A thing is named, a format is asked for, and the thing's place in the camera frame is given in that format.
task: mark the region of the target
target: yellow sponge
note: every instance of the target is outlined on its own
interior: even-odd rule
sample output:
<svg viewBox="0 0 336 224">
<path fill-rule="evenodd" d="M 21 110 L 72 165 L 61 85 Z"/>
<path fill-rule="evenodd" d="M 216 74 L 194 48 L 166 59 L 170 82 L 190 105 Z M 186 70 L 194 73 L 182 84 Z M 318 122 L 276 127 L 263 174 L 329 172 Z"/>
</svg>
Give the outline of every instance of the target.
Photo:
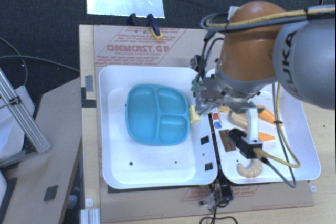
<svg viewBox="0 0 336 224">
<path fill-rule="evenodd" d="M 196 113 L 194 105 L 191 105 L 189 107 L 189 115 L 190 115 L 190 124 L 193 124 L 201 119 L 201 117 Z"/>
</svg>

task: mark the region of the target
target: yellow cable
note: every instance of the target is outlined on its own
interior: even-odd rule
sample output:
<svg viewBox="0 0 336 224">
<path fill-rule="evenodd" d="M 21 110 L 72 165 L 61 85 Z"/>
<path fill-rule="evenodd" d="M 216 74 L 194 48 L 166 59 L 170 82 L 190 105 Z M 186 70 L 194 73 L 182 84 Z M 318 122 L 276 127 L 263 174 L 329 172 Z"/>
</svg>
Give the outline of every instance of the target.
<svg viewBox="0 0 336 224">
<path fill-rule="evenodd" d="M 250 20 L 243 20 L 240 22 L 236 23 L 210 23 L 210 19 L 206 21 L 206 26 L 208 27 L 214 27 L 214 28 L 224 28 L 227 26 L 240 26 L 240 25 L 245 25 L 245 24 L 253 24 L 253 23 L 259 23 L 259 22 L 265 22 L 267 20 L 272 20 L 272 19 L 280 19 L 280 18 L 290 18 L 290 17 L 295 17 L 295 16 L 306 16 L 308 15 L 315 15 L 319 13 L 328 13 L 328 12 L 335 12 L 335 8 L 318 8 L 318 9 L 311 9 L 308 10 L 307 12 L 302 9 L 302 10 L 292 10 L 289 12 L 281 12 L 281 13 L 275 13 L 263 17 L 258 17 Z"/>
<path fill-rule="evenodd" d="M 276 97 L 276 114 L 277 114 L 277 119 L 279 119 L 279 100 L 280 100 L 280 83 L 278 82 L 277 97 Z M 287 165 L 289 167 L 299 168 L 301 166 L 300 161 L 295 156 L 295 154 L 293 153 L 293 151 L 290 149 L 281 126 L 279 125 L 278 127 L 279 127 L 281 138 L 282 138 L 282 140 L 283 140 L 283 142 L 284 142 L 284 144 L 285 144 L 285 146 L 286 146 L 289 154 L 293 157 L 293 159 L 296 161 L 297 164 L 288 163 L 288 162 L 286 162 L 286 161 L 284 161 L 282 159 L 279 159 L 279 158 L 277 158 L 275 156 L 269 155 L 267 152 L 263 151 L 261 148 L 255 148 L 255 149 L 253 149 L 254 153 L 257 154 L 257 156 L 259 156 L 259 157 L 270 158 L 270 159 L 273 159 L 273 160 L 275 160 L 277 162 L 280 162 L 280 163 L 282 163 L 284 165 Z"/>
</svg>

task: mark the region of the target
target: blue plate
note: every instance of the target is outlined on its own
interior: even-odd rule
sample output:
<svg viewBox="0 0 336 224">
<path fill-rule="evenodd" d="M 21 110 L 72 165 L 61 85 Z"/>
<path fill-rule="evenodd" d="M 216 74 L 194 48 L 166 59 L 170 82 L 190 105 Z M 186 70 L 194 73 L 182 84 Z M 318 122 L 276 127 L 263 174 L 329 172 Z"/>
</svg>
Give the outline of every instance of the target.
<svg viewBox="0 0 336 224">
<path fill-rule="evenodd" d="M 176 145 L 189 133 L 188 102 L 174 88 L 141 84 L 127 97 L 126 125 L 130 136 L 143 144 Z"/>
</svg>

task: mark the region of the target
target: wooden table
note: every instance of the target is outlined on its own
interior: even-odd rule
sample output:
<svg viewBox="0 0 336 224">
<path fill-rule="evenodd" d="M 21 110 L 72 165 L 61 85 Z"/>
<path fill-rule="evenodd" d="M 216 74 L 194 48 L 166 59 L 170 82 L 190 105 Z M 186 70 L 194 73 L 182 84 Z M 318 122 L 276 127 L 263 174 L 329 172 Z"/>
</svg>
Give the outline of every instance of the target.
<svg viewBox="0 0 336 224">
<path fill-rule="evenodd" d="M 93 26 L 80 26 L 81 87 L 86 86 L 86 75 L 95 75 Z M 95 89 L 86 92 L 87 100 L 96 98 Z M 324 110 L 313 105 L 303 104 L 312 138 L 321 163 L 321 175 L 310 183 L 317 192 L 313 193 L 313 207 L 288 208 L 240 212 L 218 215 L 234 216 L 240 224 L 278 224 L 278 223 L 335 223 L 336 219 L 336 173 L 335 173 L 335 111 Z M 96 109 L 82 109 L 83 120 L 83 163 L 85 197 L 91 198 L 86 209 L 100 208 L 99 163 Z M 135 221 L 138 224 L 154 223 L 198 223 L 200 216 L 178 217 Z"/>
</svg>

